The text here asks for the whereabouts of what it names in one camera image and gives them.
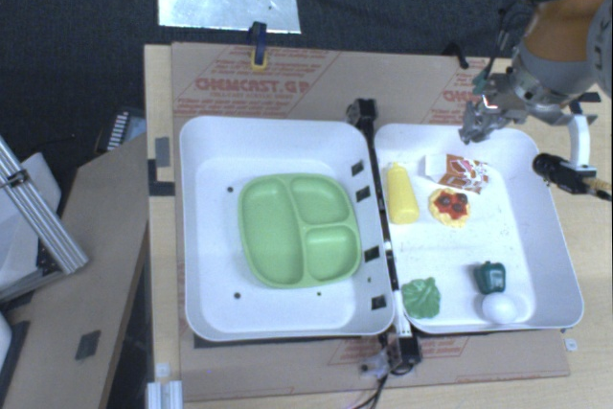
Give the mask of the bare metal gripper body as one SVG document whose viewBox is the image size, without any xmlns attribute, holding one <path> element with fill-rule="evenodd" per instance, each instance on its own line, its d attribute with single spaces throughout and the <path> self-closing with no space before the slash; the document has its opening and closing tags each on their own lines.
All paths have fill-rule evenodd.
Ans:
<svg viewBox="0 0 613 409">
<path fill-rule="evenodd" d="M 490 74 L 473 81 L 480 100 L 473 107 L 476 125 L 523 124 L 529 116 L 548 125 L 566 125 L 571 116 L 563 108 L 570 97 L 544 86 L 530 74 Z"/>
</svg>

